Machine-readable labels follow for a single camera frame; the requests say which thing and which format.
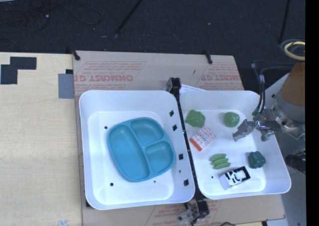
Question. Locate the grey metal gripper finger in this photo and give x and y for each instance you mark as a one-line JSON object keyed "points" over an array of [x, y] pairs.
{"points": [[266, 136], [243, 130]]}

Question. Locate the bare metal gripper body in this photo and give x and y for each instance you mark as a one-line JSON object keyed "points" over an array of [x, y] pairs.
{"points": [[286, 121]]}

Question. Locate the green round toy vegetable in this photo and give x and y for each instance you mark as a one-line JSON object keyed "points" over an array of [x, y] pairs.
{"points": [[231, 119]]}

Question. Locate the dark green bell pepper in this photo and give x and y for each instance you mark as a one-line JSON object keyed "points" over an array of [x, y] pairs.
{"points": [[256, 160]]}

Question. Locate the green pea pods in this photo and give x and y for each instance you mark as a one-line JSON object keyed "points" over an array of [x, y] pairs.
{"points": [[219, 161]]}

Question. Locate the orange and white packet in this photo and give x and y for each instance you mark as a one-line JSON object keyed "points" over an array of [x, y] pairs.
{"points": [[202, 138]]}

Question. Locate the white plastic tray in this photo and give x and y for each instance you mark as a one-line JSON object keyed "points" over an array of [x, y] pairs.
{"points": [[271, 180], [99, 190]]}

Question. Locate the black and white carton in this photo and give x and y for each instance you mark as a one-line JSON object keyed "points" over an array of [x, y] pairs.
{"points": [[235, 177]]}

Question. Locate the green lettuce leaf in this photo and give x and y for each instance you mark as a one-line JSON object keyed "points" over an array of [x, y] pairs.
{"points": [[195, 118]]}

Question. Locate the thin black and white rod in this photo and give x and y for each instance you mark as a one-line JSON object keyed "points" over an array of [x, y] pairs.
{"points": [[189, 145]]}

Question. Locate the white printed paper slip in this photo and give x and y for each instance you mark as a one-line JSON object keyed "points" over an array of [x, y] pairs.
{"points": [[192, 88]]}

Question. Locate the blue divided plate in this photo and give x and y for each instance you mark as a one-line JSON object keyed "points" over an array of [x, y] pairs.
{"points": [[134, 150]]}

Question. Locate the brown cardboard board red print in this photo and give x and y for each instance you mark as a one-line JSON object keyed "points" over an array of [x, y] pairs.
{"points": [[139, 72]]}

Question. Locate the black cylinder on white bracket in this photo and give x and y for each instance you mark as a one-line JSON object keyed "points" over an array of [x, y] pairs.
{"points": [[296, 161]]}

